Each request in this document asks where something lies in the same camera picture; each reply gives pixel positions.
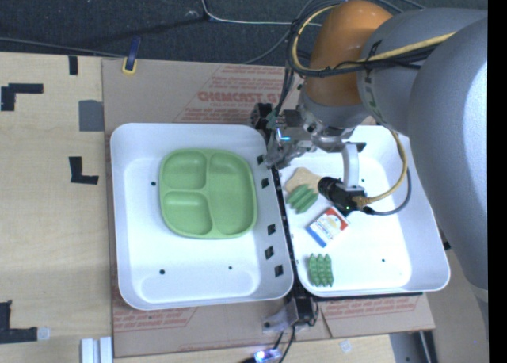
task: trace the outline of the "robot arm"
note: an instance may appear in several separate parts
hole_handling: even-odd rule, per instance
[[[271,120],[269,165],[283,168],[316,147],[343,151],[368,116],[407,136],[487,331],[487,11],[391,16],[370,2],[345,2],[323,23],[308,68],[295,53],[299,34],[288,62],[304,83],[296,109]]]

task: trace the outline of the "green plate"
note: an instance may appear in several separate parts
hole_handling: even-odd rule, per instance
[[[257,220],[252,170],[235,153],[173,151],[162,160],[158,185],[164,221],[179,235],[235,238],[252,229]]]

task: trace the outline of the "wooden table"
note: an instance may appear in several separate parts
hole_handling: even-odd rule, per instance
[[[0,53],[0,86],[43,83],[0,112],[0,302],[12,328],[48,327],[38,342],[0,345],[0,361],[77,362],[82,338],[112,336],[103,132],[80,132],[78,103],[102,101],[101,58]],[[82,157],[96,185],[71,183],[69,157]],[[395,361],[389,335],[296,342],[285,362]],[[121,358],[125,363],[236,363],[257,348]]]

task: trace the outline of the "cardboard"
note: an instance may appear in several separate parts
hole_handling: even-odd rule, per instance
[[[255,103],[278,102],[284,68],[139,60],[136,72],[126,75],[122,62],[102,60],[115,357],[273,344],[278,333],[263,333],[262,320],[278,312],[284,300],[152,312],[126,305],[116,278],[109,139],[129,122],[250,124]],[[299,83],[296,79],[284,107],[295,107]],[[316,325],[300,331],[297,342],[434,328],[424,294],[318,304]]]

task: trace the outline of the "yellow tube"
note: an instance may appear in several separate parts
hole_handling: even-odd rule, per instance
[[[360,58],[363,46],[373,32],[392,15],[364,0],[344,2],[333,8],[322,24],[311,54],[310,69],[334,67]],[[308,97],[329,106],[361,103],[356,73],[332,77],[309,77],[305,83]]]

